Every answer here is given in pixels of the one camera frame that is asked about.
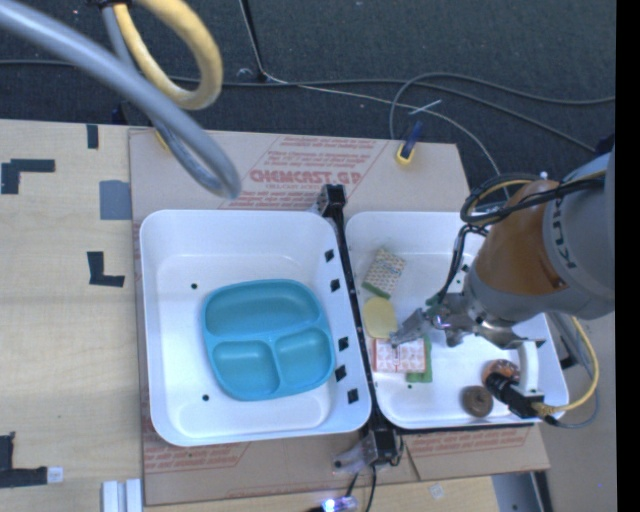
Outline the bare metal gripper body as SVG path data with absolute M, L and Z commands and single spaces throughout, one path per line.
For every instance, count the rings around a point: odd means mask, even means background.
M 457 346 L 468 335 L 481 337 L 500 349 L 514 349 L 525 338 L 518 335 L 514 324 L 494 318 L 474 299 L 462 292 L 436 294 L 427 300 L 428 324 L 445 333 L 447 345 Z

